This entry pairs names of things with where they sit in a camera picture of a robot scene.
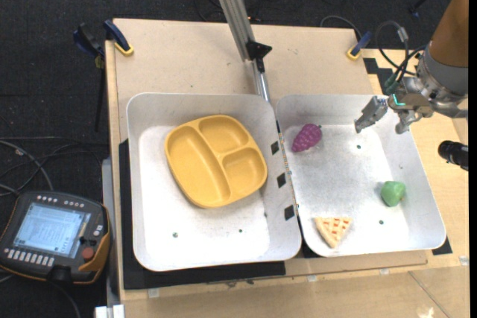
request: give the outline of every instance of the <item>green toy vegetable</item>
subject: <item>green toy vegetable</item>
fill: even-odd
[[[387,206],[395,207],[404,199],[405,185],[401,182],[387,181],[381,188],[381,198]]]

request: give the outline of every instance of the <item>table top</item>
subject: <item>table top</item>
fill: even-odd
[[[106,43],[113,190],[118,190],[118,145],[127,138],[126,106],[131,97],[141,92],[254,94],[255,83],[250,63],[241,61],[227,24],[141,19],[114,22],[134,47],[134,54],[124,57],[111,42]],[[356,43],[353,30],[253,25],[253,32],[258,42],[273,47],[265,58],[265,68],[274,107],[289,94],[381,93],[376,76],[367,74],[363,58],[352,61],[346,57],[346,51]],[[403,54],[387,53],[396,57]],[[387,65],[377,50],[363,50],[363,57],[376,58],[379,66]],[[425,313],[431,308],[436,317],[453,311],[465,316],[469,301],[469,267],[463,266],[469,258],[468,173],[445,163],[437,147],[444,140],[467,139],[466,128],[467,124],[437,114],[411,125],[452,248],[451,253],[442,255],[430,250],[339,258],[298,255],[285,262],[286,277],[124,290],[121,203],[113,192],[113,250],[119,261],[119,298],[127,317],[247,317],[252,311],[256,317],[285,317],[291,312],[305,316],[334,313],[339,317],[340,312],[349,313],[357,307],[364,309],[363,317],[381,317],[383,306],[387,306],[387,317],[413,317],[419,309]],[[386,294],[390,288],[399,297],[392,304]],[[286,304],[280,297],[283,293]],[[432,296],[442,298],[444,305]],[[268,299],[277,302],[265,304]],[[213,307],[218,300],[219,310]],[[364,301],[382,306],[369,310],[364,308]]]

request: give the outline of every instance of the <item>black bracket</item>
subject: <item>black bracket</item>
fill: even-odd
[[[261,44],[256,41],[249,40],[246,44],[248,56],[251,60],[256,61],[256,67],[260,73],[265,73],[265,65],[263,64],[263,57],[271,51],[271,47]]]

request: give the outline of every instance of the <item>purple grapes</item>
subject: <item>purple grapes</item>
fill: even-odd
[[[294,153],[308,150],[321,140],[321,129],[315,124],[306,124],[293,140],[291,150]]]

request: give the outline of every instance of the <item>black floor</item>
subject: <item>black floor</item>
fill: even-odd
[[[410,48],[426,44],[450,0],[426,0],[418,17],[409,6],[419,0],[246,0],[254,23],[320,26],[327,16],[352,22],[363,34],[394,20],[405,27]],[[108,156],[107,110],[95,131],[100,71],[73,43],[85,22],[100,41],[101,24],[113,17],[224,21],[210,0],[0,0],[0,141],[38,158],[55,189],[101,200],[101,160]],[[349,25],[332,18],[324,27]],[[383,28],[370,47],[401,48],[396,31]],[[0,186],[43,190],[48,184],[21,150],[0,144]],[[0,188],[0,229],[15,197]],[[74,317],[68,298],[43,282],[0,273],[0,317]],[[104,305],[104,280],[72,288],[82,317]]]

